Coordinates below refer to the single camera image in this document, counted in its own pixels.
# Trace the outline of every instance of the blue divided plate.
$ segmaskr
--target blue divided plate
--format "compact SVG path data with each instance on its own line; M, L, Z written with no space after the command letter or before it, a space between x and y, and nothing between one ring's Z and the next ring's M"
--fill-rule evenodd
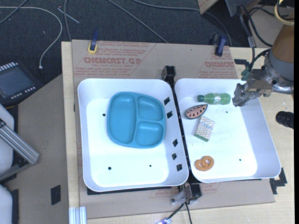
M119 145L156 147L164 139L165 126L164 107L156 98L120 92L110 100L107 131L109 137Z

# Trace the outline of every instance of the black fabric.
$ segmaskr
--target black fabric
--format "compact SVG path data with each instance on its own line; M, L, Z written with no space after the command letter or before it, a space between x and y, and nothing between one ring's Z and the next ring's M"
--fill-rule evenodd
M18 6L24 0L0 0L0 6ZM169 43L208 44L213 34L225 34L221 25L208 14L194 11L163 10L147 7L129 0L113 0L138 19L155 30ZM149 4L167 7L190 7L198 9L197 0L140 0ZM56 14L63 24L58 42L43 58L43 75L38 69L39 59L55 40L60 25L49 13L33 9L21 9L9 20L0 24L0 63L20 60L44 83L61 71L61 41L68 36L64 24L64 0L30 0L24 6L41 7ZM0 20L12 9L0 8ZM219 0L209 10L226 26L235 47L247 47L246 36L238 17L230 17L226 3ZM105 0L69 0L68 15L79 23L68 19L72 39L90 40L94 30L100 31L99 40L128 42L163 42L143 25L129 17L119 8Z

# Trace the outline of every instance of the wooden table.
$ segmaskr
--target wooden table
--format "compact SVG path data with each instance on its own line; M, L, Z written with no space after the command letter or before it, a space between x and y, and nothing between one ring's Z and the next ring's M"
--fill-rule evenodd
M256 49L256 54L263 49ZM234 59L251 60L250 48L230 48ZM263 64L263 59L259 59L254 68ZM74 88L72 70L72 49L70 42L62 42L62 66L64 84L64 112L66 129L66 153L68 172L68 195L69 207L79 207L79 184L78 184L78 162L76 146L76 127L74 113ZM240 76L244 69L242 65L236 65L237 74ZM275 203L244 205L216 209L191 210L192 222L195 223L261 223L280 224L295 223L294 210L294 133L290 128L286 128L275 121L275 116L279 111L293 112L293 97L272 93L268 98L260 98L262 108L277 149L277 153L284 168L288 181L285 187L278 188L278 195L275 195ZM125 217L109 217L101 219L88 219L88 224L155 224L169 216L170 213L154 213L146 215L134 215ZM189 223L187 211L183 210L171 218L173 223Z

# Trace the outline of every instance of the tan ring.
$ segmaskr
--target tan ring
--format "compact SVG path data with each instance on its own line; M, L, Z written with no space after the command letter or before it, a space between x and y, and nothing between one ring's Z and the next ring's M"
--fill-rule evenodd
M208 171L213 165L214 159L211 156L203 156L201 159L195 161L195 167L200 171Z

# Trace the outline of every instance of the bottle cap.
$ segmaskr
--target bottle cap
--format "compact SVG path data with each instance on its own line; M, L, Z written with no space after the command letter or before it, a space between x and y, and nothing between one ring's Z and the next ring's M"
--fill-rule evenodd
M199 102L203 102L203 101L204 101L204 96L203 96L203 95L198 95L198 96L197 96L197 100L198 100Z

